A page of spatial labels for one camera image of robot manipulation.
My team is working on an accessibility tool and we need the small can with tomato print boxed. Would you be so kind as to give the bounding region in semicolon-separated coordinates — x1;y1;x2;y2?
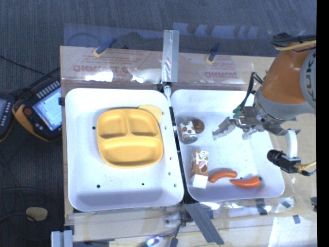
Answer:
177;120;199;145

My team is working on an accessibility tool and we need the orange and white carton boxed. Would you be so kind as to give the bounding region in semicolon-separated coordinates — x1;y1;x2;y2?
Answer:
190;149;210;190

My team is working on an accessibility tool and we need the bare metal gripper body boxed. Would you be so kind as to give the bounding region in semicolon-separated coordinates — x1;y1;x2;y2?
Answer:
235;106;286;136

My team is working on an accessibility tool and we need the black cylinder on white bracket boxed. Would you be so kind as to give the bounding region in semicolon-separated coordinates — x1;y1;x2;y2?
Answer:
266;129;302;174

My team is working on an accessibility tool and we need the pale yellow round biscuit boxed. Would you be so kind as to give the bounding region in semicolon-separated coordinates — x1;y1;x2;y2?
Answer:
138;104;163;124

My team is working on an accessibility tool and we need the thin black and white rod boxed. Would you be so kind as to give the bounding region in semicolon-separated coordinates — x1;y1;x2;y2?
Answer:
163;84;191;203

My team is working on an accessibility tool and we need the orange sausage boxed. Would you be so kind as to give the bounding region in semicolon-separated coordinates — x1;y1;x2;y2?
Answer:
208;170;238;184

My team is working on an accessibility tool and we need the brown cardboard board, red print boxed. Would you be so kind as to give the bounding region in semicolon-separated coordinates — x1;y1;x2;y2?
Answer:
59;45;296;217

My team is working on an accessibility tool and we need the yellow divided plate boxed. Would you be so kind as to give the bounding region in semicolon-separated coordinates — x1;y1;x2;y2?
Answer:
96;108;165;169

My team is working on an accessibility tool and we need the white plastic tray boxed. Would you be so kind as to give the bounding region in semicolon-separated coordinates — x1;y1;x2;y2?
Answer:
64;87;185;213
170;89;286;203

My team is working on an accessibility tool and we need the brown doughnut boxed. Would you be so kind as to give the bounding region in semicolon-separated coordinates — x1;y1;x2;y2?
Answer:
191;118;206;134

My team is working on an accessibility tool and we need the orange carrot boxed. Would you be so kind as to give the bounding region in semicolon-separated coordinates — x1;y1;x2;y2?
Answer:
229;175;263;189

